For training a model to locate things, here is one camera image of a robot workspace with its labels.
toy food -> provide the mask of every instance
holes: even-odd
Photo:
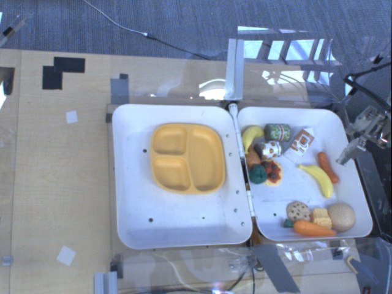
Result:
[[[290,126],[287,124],[267,124],[264,127],[265,140],[289,141]]]
[[[318,164],[325,171],[325,173],[330,177],[331,182],[333,184],[339,182],[339,177],[335,174],[334,171],[332,171],[330,163],[328,162],[328,158],[326,157],[326,154],[323,151],[317,154],[317,159],[318,159]]]
[[[261,165],[254,165],[251,172],[249,172],[249,180],[252,183],[260,184],[267,180],[267,172]]]
[[[254,149],[263,160],[279,157],[282,154],[282,147],[278,141],[262,141],[256,143]]]
[[[288,220],[288,219],[286,219],[285,220],[285,222],[284,222],[284,227],[285,228],[292,228],[294,225],[293,225],[293,222],[291,222],[290,220]]]
[[[248,148],[248,153],[245,155],[246,159],[246,166],[249,170],[253,168],[254,165],[260,164],[261,159],[258,156],[257,152],[255,152],[255,149],[252,146],[249,146]]]
[[[314,208],[312,210],[312,222],[325,228],[332,228],[332,220],[325,208]]]
[[[336,203],[328,208],[332,220],[332,228],[339,232],[351,229],[355,223],[355,213],[350,205]]]
[[[263,160],[261,165],[268,174],[268,178],[265,181],[265,184],[269,186],[279,185],[283,177],[283,170],[281,165],[273,160]]]
[[[333,236],[336,234],[328,228],[322,227],[321,225],[315,224],[313,222],[298,220],[294,222],[294,231],[302,235],[309,236]]]
[[[291,222],[298,220],[311,220],[311,211],[304,203],[301,203],[298,200],[289,204],[286,208],[286,212],[287,217]]]
[[[262,136],[264,136],[264,131],[260,126],[250,126],[245,130],[242,136],[245,154],[247,154],[248,148],[252,144],[253,139]]]
[[[299,165],[298,168],[305,170],[313,176],[320,184],[323,195],[330,198],[333,191],[333,185],[330,177],[318,165]]]
[[[289,149],[284,153],[284,156],[290,161],[296,163],[296,161],[300,159],[309,149],[313,140],[313,128],[309,127],[306,129],[301,129],[301,131],[294,138]]]

toy banana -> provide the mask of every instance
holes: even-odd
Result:
[[[313,176],[320,184],[323,195],[330,198],[333,191],[333,185],[330,177],[318,165],[299,165],[298,168],[305,170]]]
[[[247,150],[252,144],[253,139],[261,136],[264,136],[264,131],[260,126],[250,126],[245,130],[242,136],[245,154],[247,154]]]

cable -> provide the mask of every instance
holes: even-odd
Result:
[[[227,290],[228,290],[228,291],[233,290],[233,288],[235,288],[236,285],[242,281],[242,279],[243,279],[245,273],[246,273],[246,270],[239,276],[239,278],[237,279],[237,281],[235,281],[231,286],[229,286],[229,288],[228,288]]]
[[[150,39],[150,40],[155,40],[156,42],[159,42],[159,43],[161,43],[161,44],[163,44],[163,45],[166,45],[166,46],[168,46],[168,47],[170,47],[170,48],[173,48],[173,49],[176,49],[176,50],[179,50],[179,51],[188,53],[188,54],[190,54],[190,55],[194,55],[194,56],[196,56],[196,57],[198,57],[198,58],[200,58],[200,59],[211,60],[211,58],[209,58],[209,57],[207,57],[207,56],[203,56],[203,55],[200,55],[200,54],[198,54],[198,53],[194,53],[194,52],[188,51],[188,50],[186,50],[186,49],[183,49],[183,48],[174,46],[174,45],[172,45],[172,44],[170,44],[170,43],[168,43],[168,42],[165,42],[165,41],[163,41],[163,40],[160,40],[160,39],[158,39],[157,37],[153,36],[152,34],[148,34],[147,32],[141,32],[141,31],[137,31],[137,30],[135,30],[135,29],[127,28],[127,27],[125,27],[125,26],[123,26],[123,25],[117,23],[114,19],[112,19],[111,17],[109,17],[106,13],[104,13],[103,11],[101,11],[100,9],[98,9],[96,6],[92,5],[92,4],[91,4],[90,2],[88,2],[87,0],[82,0],[82,1],[83,1],[84,3],[86,3],[88,6],[92,7],[95,11],[97,11],[98,13],[100,13],[103,17],[105,17],[105,18],[106,18],[108,21],[110,21],[112,24],[114,24],[115,26],[117,26],[117,27],[119,27],[119,28],[121,28],[121,29],[124,29],[124,30],[126,30],[126,31],[130,31],[130,32],[134,32],[134,33],[139,34],[139,35],[143,35],[144,37],[146,37],[146,38],[148,38],[148,39]]]
[[[253,271],[252,267],[251,267],[251,271],[252,271],[252,281],[253,281],[253,291],[252,291],[252,294],[255,294],[255,291],[256,291],[255,271]]]
[[[385,100],[383,100],[381,97],[379,97],[378,95],[374,94],[372,91],[368,90],[367,88],[359,85],[356,81],[355,78],[360,77],[362,75],[371,73],[371,72],[375,72],[377,70],[383,69],[387,66],[390,66],[392,64],[391,62],[382,64],[381,66],[378,67],[373,67],[370,70],[366,70],[364,72],[359,72],[359,73],[350,73],[348,74],[345,78],[344,78],[344,83],[350,85],[352,88],[357,89],[359,91],[361,91],[362,93],[364,93],[365,95],[369,96],[371,99],[373,99],[374,101],[376,101],[385,111],[387,112],[391,112],[391,106],[387,104],[387,102]]]
[[[363,71],[363,72],[351,73],[351,74],[349,74],[348,76],[349,76],[349,77],[357,78],[357,77],[360,77],[360,76],[362,76],[362,75],[365,75],[365,74],[368,74],[368,73],[372,73],[372,72],[381,70],[381,69],[383,69],[384,67],[387,67],[387,66],[390,66],[390,65],[392,65],[392,61],[391,61],[391,62],[384,63],[384,64],[381,64],[380,66],[377,66],[377,67],[372,67],[371,69],[366,70],[366,71]]]

cookie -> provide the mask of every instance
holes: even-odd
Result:
[[[289,204],[286,208],[287,217],[291,222],[298,220],[311,220],[311,211],[304,204],[296,200],[295,202]]]

toy carrot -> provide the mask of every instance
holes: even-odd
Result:
[[[333,236],[336,234],[335,231],[305,220],[295,221],[294,231],[299,234],[308,236]]]
[[[317,154],[317,159],[320,168],[323,169],[325,173],[330,177],[331,182],[333,184],[339,182],[339,177],[335,174],[334,171],[332,171],[330,163],[328,162],[328,158],[326,157],[326,154],[323,151]]]

